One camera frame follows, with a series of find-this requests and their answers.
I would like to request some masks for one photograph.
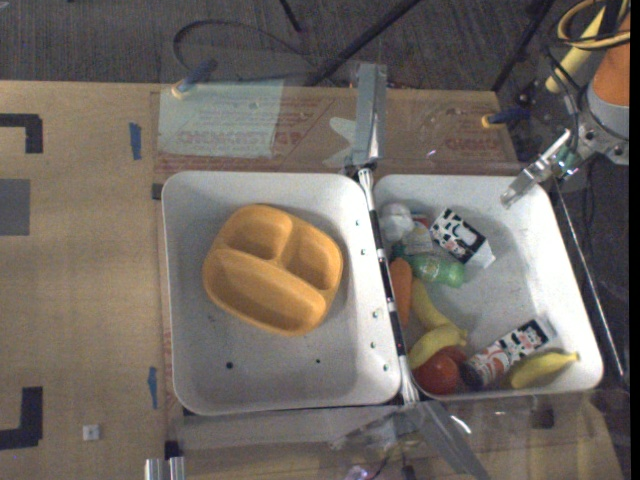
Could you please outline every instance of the white plastic bin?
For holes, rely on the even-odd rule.
[[[494,390],[442,399],[560,393],[594,387],[602,359],[549,199],[538,187],[510,210],[499,200],[506,177],[388,176],[376,184],[380,208],[403,201],[435,218],[452,208],[482,232],[496,261],[461,288],[432,285],[443,313],[469,331],[469,350],[547,314],[551,346],[581,360],[553,383],[529,391]],[[170,292],[173,375],[184,407],[201,415],[377,405],[392,399],[401,375],[364,192],[333,174],[183,172],[162,194]],[[200,269],[226,219],[264,203],[328,233],[341,247],[341,287],[326,320],[303,337],[280,337],[217,308]],[[420,336],[410,326],[405,340]]]

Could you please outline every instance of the green bottle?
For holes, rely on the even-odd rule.
[[[413,275],[426,282],[442,283],[460,288],[464,283],[464,265],[457,261],[438,258],[432,254],[405,256]]]

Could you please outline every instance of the small white cube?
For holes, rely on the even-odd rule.
[[[85,441],[100,439],[100,425],[84,425],[82,427],[82,439]]]

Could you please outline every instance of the yellow cable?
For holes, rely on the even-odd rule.
[[[602,23],[602,18],[604,17],[604,9],[600,9],[598,15],[593,19],[593,21],[589,24],[589,26],[582,33],[582,37],[590,37],[598,32],[600,29],[600,24]],[[576,48],[575,46],[569,50],[569,52],[564,56],[560,65],[563,69],[569,73],[570,76],[575,75],[578,72],[578,69],[587,61],[587,59],[591,56],[591,52],[588,50],[581,50]],[[564,73],[559,69],[555,68],[556,76],[562,80],[563,82],[567,82],[567,78],[564,76]],[[558,82],[555,81],[553,76],[547,78],[545,82],[545,87],[549,92],[553,94],[558,94],[561,91],[561,87]]]
[[[560,18],[558,22],[558,38],[567,43],[570,46],[575,48],[579,48],[581,50],[595,50],[599,48],[607,48],[610,46],[616,46],[620,43],[629,41],[631,39],[631,30],[621,30],[614,34],[612,37],[608,37],[605,39],[581,39],[581,40],[571,40],[569,35],[567,34],[567,27],[573,17],[578,14],[583,9],[595,5],[599,2],[605,2],[609,0],[583,0],[574,5],[571,9],[569,9],[563,16]],[[621,0],[628,4],[631,0]]]

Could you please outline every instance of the gray carpet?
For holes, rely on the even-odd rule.
[[[331,58],[401,0],[288,0],[303,31],[296,33],[278,0],[0,0],[0,78],[112,82],[173,82],[185,71],[171,41],[200,19],[211,26],[185,42],[246,50],[286,49],[314,61]],[[489,89],[528,23],[531,0],[424,0],[354,59],[389,66],[397,83],[424,89]],[[558,0],[540,36],[577,0]],[[537,61],[519,65],[504,99],[528,81]]]

